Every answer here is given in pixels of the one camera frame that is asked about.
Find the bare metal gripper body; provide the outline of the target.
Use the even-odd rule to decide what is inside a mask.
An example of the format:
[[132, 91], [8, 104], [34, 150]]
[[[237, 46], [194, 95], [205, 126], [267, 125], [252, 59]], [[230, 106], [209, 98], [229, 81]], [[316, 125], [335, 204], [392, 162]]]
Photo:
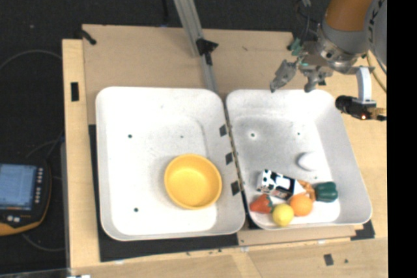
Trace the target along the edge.
[[305, 76], [352, 74], [360, 54], [349, 53], [329, 41], [307, 41], [296, 48], [299, 69]]

